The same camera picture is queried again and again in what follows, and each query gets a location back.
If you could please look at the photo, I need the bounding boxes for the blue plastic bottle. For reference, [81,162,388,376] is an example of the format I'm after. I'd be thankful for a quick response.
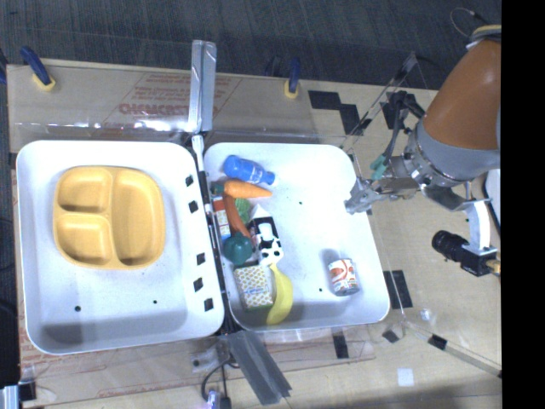
[222,154,277,187]

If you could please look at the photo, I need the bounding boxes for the orange carrot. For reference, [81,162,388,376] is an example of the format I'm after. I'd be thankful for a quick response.
[210,179,274,200]

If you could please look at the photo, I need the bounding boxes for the brown cardboard board, red print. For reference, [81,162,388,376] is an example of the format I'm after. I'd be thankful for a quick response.
[5,59,376,400]

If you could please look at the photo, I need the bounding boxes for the red-brown sausage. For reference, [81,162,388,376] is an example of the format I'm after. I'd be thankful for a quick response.
[221,193,253,240]

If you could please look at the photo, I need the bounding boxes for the black cylinder on white bracket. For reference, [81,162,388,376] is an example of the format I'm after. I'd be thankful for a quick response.
[431,199,499,278]

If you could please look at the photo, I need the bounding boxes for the yellow divided plate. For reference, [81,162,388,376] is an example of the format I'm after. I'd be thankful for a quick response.
[52,164,168,271]

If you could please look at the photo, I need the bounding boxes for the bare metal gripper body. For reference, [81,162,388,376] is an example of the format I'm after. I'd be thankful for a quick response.
[376,152,433,201]

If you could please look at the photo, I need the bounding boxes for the black and white milk carton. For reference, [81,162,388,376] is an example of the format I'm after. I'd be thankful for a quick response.
[247,204,286,268]

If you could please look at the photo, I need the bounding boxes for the red and white carton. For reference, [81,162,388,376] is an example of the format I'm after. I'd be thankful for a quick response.
[211,195,233,243]

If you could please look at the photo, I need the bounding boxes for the yellow banana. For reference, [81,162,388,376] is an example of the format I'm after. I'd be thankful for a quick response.
[265,261,295,326]

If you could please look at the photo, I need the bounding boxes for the yellow patterned carton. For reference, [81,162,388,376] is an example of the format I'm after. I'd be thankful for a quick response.
[232,262,276,313]

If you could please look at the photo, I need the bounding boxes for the red and white can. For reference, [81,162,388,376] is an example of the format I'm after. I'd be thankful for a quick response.
[326,257,362,297]

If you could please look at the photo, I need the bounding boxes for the dark green bell pepper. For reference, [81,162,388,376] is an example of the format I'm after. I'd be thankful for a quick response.
[222,233,255,266]

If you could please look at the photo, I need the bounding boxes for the white plastic tray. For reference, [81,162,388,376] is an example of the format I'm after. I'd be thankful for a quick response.
[15,139,227,356]
[203,141,392,333]

